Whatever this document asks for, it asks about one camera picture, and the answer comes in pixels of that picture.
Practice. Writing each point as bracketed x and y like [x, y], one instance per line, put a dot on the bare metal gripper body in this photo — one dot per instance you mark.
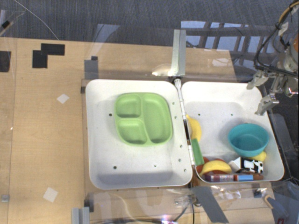
[289, 63]

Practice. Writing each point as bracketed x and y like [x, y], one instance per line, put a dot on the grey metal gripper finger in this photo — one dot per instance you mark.
[258, 79]
[266, 104]

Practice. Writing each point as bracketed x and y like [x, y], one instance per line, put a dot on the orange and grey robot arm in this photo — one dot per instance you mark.
[296, 41]

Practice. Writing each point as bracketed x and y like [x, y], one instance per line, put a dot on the teal bowl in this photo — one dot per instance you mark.
[247, 139]

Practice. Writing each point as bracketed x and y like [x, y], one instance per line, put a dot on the white plastic tray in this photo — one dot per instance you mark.
[215, 115]
[140, 167]

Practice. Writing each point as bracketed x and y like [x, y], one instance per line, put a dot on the yellow lemon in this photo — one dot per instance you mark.
[260, 157]

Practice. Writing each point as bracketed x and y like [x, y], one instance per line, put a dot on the black and white carton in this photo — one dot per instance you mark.
[253, 165]

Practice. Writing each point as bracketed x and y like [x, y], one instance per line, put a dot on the yellow banana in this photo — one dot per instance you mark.
[195, 127]
[216, 165]

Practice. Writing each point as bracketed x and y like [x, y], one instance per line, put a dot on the blue and red packet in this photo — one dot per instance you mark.
[244, 177]

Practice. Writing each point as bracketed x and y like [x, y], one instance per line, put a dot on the green rectangular block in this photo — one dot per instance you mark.
[197, 151]

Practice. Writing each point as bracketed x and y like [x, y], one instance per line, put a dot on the dark red packet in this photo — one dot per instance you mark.
[218, 178]

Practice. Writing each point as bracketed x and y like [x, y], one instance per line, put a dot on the green divided plate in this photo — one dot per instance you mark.
[154, 115]

